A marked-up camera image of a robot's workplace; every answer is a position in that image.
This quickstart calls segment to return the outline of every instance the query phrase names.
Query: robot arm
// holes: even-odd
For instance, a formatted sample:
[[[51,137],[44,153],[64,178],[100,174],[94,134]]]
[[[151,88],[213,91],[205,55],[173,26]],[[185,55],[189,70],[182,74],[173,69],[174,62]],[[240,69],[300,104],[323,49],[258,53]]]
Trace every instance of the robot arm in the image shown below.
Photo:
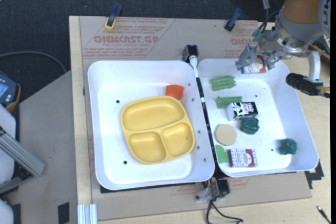
[[[309,95],[325,94],[323,81],[319,80],[320,55],[317,51],[309,51],[309,45],[318,39],[328,42],[330,39],[331,0],[285,0],[278,13],[272,30],[257,31],[258,45],[247,45],[236,62],[236,68],[253,63],[257,55],[261,55],[268,69],[275,63],[292,56],[308,57],[309,76],[290,74],[286,82]]]

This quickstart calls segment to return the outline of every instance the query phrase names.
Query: wooden table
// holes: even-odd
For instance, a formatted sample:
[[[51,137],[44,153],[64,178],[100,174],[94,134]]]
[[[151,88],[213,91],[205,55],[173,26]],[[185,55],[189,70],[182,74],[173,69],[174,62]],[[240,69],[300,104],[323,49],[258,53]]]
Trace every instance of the wooden table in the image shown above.
[[[79,205],[92,203],[88,140],[86,129],[85,98],[83,96],[83,67],[80,36],[80,17],[69,18],[72,92],[76,143],[77,199]],[[285,64],[291,72],[308,75],[308,60],[293,58]],[[330,85],[330,65],[322,62],[320,78]],[[298,92],[302,109],[312,133],[324,177],[313,182],[312,198],[270,202],[247,206],[223,208],[225,215],[239,217],[244,223],[327,223],[318,212],[319,205],[331,219],[331,159],[330,159],[330,99],[310,97]],[[214,210],[211,222],[229,223]],[[99,221],[99,223],[205,223],[205,211],[193,210],[145,217]]]

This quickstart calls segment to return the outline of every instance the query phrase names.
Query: round wooden disc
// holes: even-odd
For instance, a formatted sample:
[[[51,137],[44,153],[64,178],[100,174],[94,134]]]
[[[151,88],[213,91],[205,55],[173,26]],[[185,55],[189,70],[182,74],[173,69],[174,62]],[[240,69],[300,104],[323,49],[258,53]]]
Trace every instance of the round wooden disc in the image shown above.
[[[217,141],[225,146],[231,146],[236,142],[236,131],[229,124],[221,124],[218,126],[215,135]]]

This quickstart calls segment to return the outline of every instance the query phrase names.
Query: blue clamp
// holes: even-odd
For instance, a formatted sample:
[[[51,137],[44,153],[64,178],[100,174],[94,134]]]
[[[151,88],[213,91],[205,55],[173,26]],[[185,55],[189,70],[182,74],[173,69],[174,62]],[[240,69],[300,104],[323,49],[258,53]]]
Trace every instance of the blue clamp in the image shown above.
[[[231,32],[235,26],[235,21],[239,18],[242,12],[243,10],[241,8],[236,8],[235,12],[231,15],[230,20],[226,23],[224,28]]]
[[[105,29],[111,31],[116,24],[115,17],[119,16],[121,13],[121,5],[115,3],[112,8],[112,12],[109,18],[105,22]]]

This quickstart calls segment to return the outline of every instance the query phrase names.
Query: yellow divided plate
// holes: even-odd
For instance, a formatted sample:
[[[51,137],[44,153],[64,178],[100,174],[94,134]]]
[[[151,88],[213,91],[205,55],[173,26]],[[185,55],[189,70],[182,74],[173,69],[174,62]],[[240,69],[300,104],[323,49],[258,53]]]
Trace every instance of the yellow divided plate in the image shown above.
[[[195,136],[182,103],[159,96],[127,104],[121,112],[127,145],[139,162],[157,164],[191,152]]]

